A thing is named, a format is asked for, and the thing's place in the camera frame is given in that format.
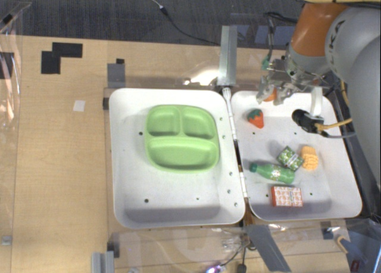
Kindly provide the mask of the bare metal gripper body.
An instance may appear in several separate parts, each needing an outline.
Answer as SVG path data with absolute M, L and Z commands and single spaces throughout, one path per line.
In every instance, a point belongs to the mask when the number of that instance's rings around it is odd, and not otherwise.
M 274 88 L 284 92 L 309 92 L 321 85 L 321 77 L 303 71 L 291 59 L 266 60 L 262 66 L 261 88 L 267 92 Z

